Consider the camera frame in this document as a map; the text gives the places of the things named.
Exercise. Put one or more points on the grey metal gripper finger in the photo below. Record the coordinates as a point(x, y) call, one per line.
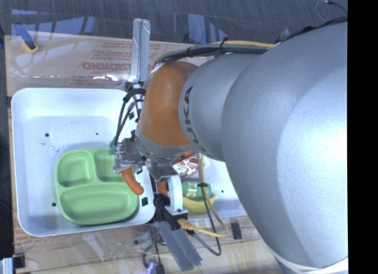
point(136, 169)
point(119, 167)

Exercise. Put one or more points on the black cylinder on white bracket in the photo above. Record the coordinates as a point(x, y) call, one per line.
point(175, 196)

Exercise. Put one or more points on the orange toy sausage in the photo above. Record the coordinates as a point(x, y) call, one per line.
point(134, 185)

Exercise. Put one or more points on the green divided plate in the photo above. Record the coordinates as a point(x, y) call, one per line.
point(94, 205)

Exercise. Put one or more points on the yellow banana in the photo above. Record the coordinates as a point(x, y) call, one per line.
point(195, 205)

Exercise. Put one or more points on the white colourful printed packet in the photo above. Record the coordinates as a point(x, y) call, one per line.
point(186, 166)

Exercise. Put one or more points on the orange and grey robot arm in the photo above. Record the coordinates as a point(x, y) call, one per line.
point(265, 137)

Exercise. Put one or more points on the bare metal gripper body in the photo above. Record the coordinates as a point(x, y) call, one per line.
point(131, 150)

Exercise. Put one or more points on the brown cardboard board red print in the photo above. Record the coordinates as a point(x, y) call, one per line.
point(74, 60)

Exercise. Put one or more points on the white plastic tray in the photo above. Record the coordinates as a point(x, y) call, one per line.
point(228, 199)
point(38, 113)

